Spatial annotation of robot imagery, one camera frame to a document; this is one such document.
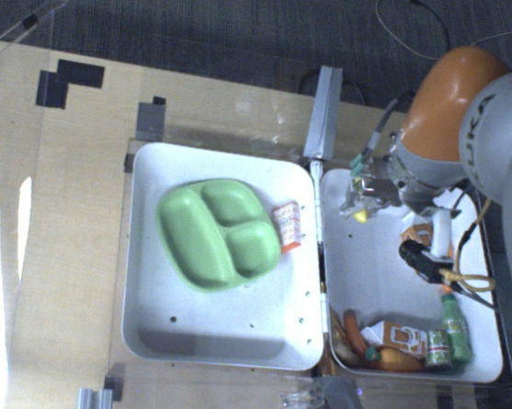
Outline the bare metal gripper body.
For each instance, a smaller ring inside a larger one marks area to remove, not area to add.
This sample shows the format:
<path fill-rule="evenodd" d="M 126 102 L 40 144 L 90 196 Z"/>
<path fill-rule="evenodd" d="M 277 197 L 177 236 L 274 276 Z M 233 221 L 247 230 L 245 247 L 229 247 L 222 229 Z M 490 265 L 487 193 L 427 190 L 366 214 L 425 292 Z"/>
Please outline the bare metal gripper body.
<path fill-rule="evenodd" d="M 361 173 L 357 191 L 362 199 L 371 204 L 384 207 L 401 207 L 398 187 L 393 183 L 387 168 L 387 161 L 370 159 Z"/>

